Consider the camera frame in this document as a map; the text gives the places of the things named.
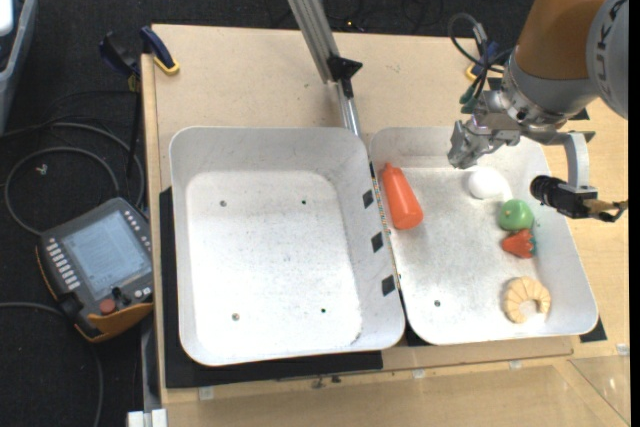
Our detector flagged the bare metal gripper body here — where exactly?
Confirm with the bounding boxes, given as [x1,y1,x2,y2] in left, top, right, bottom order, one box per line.
[467,89,524,155]

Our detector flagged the white egg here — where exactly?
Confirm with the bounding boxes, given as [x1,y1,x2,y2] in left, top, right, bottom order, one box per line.
[467,167,507,201]

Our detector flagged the green apple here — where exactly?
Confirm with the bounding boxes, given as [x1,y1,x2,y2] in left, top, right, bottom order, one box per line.
[498,198,536,233]

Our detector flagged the orange bottle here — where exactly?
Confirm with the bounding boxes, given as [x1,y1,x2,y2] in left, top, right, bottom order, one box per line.
[380,163,425,231]

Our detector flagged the red strawberry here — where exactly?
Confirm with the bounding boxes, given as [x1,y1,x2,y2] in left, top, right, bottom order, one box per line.
[501,228,538,261]

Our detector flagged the white plastic tray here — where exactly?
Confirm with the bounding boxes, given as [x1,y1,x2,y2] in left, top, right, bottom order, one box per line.
[168,125,407,368]
[368,126,600,347]

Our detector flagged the beige croissant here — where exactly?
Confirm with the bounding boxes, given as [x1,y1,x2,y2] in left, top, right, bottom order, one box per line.
[502,276,553,325]

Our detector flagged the pale wood board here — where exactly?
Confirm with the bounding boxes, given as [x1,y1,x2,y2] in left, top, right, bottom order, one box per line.
[149,23,630,409]

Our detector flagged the black cylinder on white bracket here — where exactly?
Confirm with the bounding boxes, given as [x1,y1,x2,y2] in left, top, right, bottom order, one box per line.
[529,130,600,220]

